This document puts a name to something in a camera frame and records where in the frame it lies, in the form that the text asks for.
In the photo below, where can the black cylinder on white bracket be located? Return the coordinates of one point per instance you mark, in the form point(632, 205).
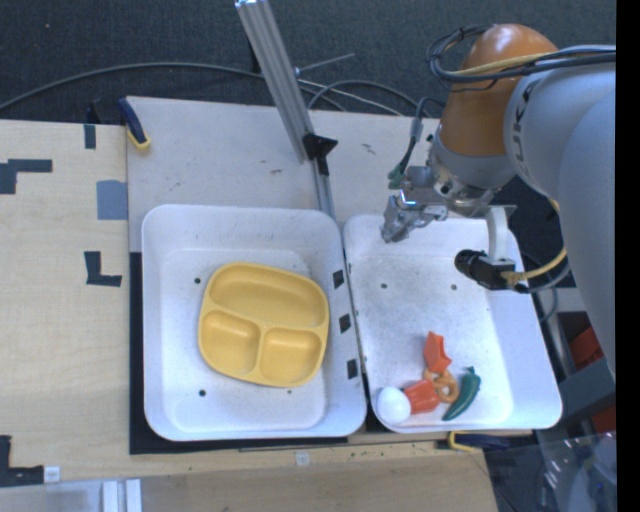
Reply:
point(482, 270)

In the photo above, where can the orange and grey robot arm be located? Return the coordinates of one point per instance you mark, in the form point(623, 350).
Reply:
point(560, 150)

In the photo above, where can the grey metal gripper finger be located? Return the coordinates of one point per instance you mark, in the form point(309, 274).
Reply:
point(391, 225)
point(412, 222)

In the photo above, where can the orange bell pepper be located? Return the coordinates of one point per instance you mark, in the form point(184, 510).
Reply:
point(422, 396)

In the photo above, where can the white egg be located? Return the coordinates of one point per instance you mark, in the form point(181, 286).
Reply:
point(393, 405)

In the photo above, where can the yellow divided plate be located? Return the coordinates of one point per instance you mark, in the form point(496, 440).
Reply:
point(260, 325)

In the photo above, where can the white plastic tray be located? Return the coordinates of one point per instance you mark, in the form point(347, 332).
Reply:
point(180, 320)
point(410, 310)

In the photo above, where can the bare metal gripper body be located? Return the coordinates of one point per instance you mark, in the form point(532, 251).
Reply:
point(425, 192)

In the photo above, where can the green chili pepper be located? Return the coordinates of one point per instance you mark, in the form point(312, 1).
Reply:
point(465, 395)

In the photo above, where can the orange pretzel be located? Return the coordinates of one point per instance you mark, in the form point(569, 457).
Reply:
point(446, 387)

